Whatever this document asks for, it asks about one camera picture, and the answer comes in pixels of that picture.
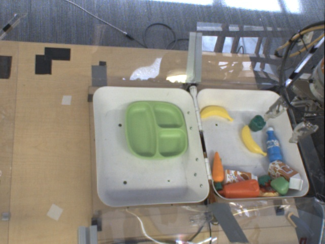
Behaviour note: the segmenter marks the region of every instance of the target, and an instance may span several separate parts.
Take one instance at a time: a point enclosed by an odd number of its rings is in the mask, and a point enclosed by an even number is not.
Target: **banana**
[[[260,148],[260,146],[254,141],[252,135],[250,134],[249,126],[244,126],[242,129],[242,139],[245,146],[253,153],[262,154],[266,156],[267,154]]]
[[[200,112],[201,118],[206,118],[209,116],[221,116],[229,121],[233,121],[234,119],[231,118],[225,108],[220,106],[207,106],[203,108]]]

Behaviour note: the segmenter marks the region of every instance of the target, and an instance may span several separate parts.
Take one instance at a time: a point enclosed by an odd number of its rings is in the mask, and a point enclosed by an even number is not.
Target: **bottle label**
[[[280,144],[279,144],[278,140],[268,140],[266,142],[266,147],[267,147],[267,149],[272,148],[272,147],[280,147]]]

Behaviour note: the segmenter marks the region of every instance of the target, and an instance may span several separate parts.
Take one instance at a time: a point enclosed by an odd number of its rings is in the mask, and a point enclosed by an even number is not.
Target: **wooden table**
[[[52,75],[36,75],[35,57],[43,55],[45,47],[70,48],[71,59],[53,60]],[[78,227],[89,226],[93,215],[87,101],[91,66],[99,65],[99,61],[106,62],[108,85],[181,87],[179,83],[166,81],[166,77],[184,74],[187,53],[1,41],[0,55],[12,57],[10,78],[0,79],[0,212],[10,211],[11,214],[8,222],[0,221],[0,242],[77,243]],[[160,65],[154,64],[157,59]],[[250,69],[235,78],[226,71],[215,71],[218,62],[231,59],[249,62],[244,55],[203,55],[202,79],[205,84],[238,88],[236,81],[244,80],[246,85],[240,84],[240,88],[256,89]],[[145,66],[156,68],[157,77],[129,80],[136,70]],[[234,70],[236,68],[242,70],[241,66],[235,66]],[[72,96],[70,105],[62,104],[64,96]],[[63,209],[58,220],[47,216],[52,204]],[[180,222],[182,216],[188,220],[183,207],[152,209],[155,209],[155,215],[145,214],[141,209],[133,211],[144,221],[151,218],[173,224]],[[107,208],[103,213],[103,220],[106,218],[103,226],[107,227],[106,232],[101,233],[103,239],[110,234],[113,237],[143,234],[138,218],[132,214],[125,217],[119,212]],[[259,225],[258,218],[255,219],[242,219],[241,226],[247,237],[268,243],[283,242],[284,238],[286,243],[297,242],[294,228],[284,217],[278,218],[274,213],[272,219],[278,223],[271,227],[270,223]],[[153,227],[148,227],[148,233],[161,235]],[[213,230],[220,241],[226,241],[221,227],[216,226]]]

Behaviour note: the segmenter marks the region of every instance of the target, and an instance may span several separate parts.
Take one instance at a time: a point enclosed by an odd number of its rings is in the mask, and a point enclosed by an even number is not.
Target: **blue bottle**
[[[266,147],[268,151],[268,157],[270,163],[276,160],[283,160],[279,140],[274,135],[274,129],[272,127],[267,129],[268,140],[266,141]]]

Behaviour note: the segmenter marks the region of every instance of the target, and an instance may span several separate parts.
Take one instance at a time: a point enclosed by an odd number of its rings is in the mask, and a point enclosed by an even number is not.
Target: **dark green object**
[[[258,178],[258,184],[260,186],[266,186],[266,184],[269,184],[272,181],[272,178],[269,175],[263,175]]]
[[[272,180],[271,186],[281,195],[285,195],[289,190],[289,182],[282,176]]]
[[[125,135],[131,152],[142,158],[177,157],[187,150],[182,111],[161,101],[137,101],[126,109]]]
[[[222,184],[220,182],[214,182],[214,187],[217,191],[222,190]]]
[[[266,122],[264,121],[263,117],[260,115],[256,115],[249,123],[249,128],[256,132],[262,130],[265,126]]]

